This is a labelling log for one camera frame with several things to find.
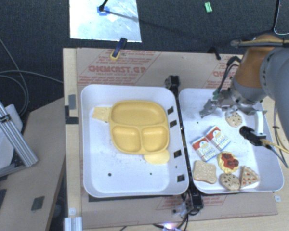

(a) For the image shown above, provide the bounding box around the yellow square cheese slice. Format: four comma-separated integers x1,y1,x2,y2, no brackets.
91,106,113,121

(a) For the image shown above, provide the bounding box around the black block with thin wires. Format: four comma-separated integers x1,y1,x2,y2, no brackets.
189,192,205,211
164,75,180,89

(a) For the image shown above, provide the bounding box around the black cylinder on white bracket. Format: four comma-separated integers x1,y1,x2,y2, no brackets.
239,110,268,147

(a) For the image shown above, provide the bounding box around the pizza slice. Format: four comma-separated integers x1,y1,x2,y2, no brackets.
238,165,260,186

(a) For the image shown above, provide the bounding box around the white plastic tray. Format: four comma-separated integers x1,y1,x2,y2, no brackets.
178,88,285,195
80,84,190,199

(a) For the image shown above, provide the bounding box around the brown cardboard board red print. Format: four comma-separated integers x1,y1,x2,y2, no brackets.
76,47,279,230

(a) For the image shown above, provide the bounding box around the thin black and white rod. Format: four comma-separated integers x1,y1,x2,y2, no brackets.
171,80,201,202

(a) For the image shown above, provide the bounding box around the pale yellow round slice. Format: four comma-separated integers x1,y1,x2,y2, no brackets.
144,149,171,165

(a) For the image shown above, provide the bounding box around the yellow divided plate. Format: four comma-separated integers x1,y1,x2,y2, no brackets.
108,100,171,155

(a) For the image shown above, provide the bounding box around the chocolate chip biscuit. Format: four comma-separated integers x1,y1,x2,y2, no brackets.
225,111,243,128
219,172,241,191

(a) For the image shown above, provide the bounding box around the red and white carton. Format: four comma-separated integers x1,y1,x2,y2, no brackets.
205,125,231,152
191,136,219,163

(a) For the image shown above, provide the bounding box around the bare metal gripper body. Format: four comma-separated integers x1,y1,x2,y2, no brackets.
216,91,261,114

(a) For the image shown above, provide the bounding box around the tan toast bread slice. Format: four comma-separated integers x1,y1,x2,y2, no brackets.
192,160,218,184

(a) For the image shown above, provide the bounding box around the yellow spaghetti with red meatballs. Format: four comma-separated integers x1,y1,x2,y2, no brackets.
216,151,240,174

